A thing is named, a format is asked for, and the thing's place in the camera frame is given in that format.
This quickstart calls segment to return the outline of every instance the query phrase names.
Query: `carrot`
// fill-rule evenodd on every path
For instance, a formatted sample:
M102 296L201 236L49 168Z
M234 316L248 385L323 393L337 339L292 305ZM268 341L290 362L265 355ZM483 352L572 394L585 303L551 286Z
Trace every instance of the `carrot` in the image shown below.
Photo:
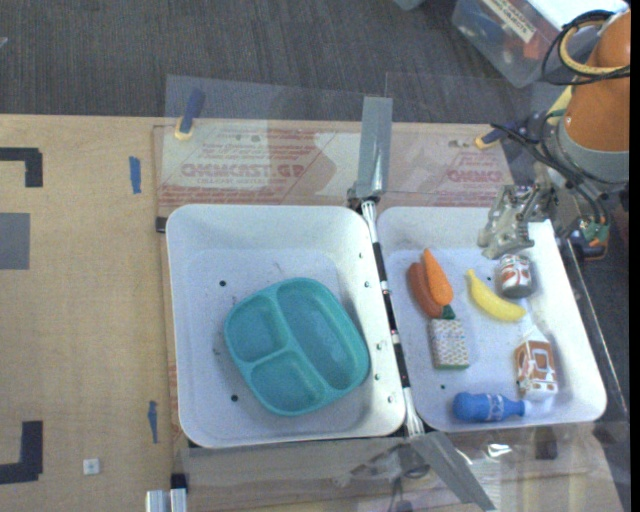
M425 249L423 252L424 268L427 275L427 284L429 285L429 291L436 304L440 306L446 306L451 304L453 300L453 288L447 279L447 274L444 273L440 263L435 259L429 249Z
M414 298L418 301L420 308L430 318L442 317L442 306L436 304L427 286L426 274L422 263L412 263L409 267L409 284Z

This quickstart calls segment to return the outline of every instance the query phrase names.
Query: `teal plate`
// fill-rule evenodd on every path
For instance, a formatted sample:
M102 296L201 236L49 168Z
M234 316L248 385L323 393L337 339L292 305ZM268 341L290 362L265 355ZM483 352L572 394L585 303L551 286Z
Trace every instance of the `teal plate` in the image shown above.
M247 385L271 412L298 416L359 386L369 351L323 284L295 278L261 290L227 315L224 336Z

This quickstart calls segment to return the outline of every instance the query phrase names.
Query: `yellow banana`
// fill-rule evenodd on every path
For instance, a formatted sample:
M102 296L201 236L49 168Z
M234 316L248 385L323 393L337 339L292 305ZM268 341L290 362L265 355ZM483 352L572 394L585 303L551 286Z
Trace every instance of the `yellow banana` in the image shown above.
M473 270L467 270L467 276L469 277L469 291L473 300L491 316L505 322L515 322L526 314L527 310L522 306L498 297L491 288L476 276Z

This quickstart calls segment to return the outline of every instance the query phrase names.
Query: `blue bottle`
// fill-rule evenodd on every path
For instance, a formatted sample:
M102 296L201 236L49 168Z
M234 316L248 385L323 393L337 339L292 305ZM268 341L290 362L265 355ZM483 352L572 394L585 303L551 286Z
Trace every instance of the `blue bottle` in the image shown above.
M463 421L502 421L517 414L524 416L528 410L524 400L513 401L498 394L458 393L453 399L453 414Z

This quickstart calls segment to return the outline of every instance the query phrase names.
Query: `gray square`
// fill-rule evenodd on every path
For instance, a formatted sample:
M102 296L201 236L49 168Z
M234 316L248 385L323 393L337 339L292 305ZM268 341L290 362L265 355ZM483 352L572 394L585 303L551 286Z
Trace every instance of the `gray square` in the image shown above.
M29 270L31 217L0 213L0 270Z

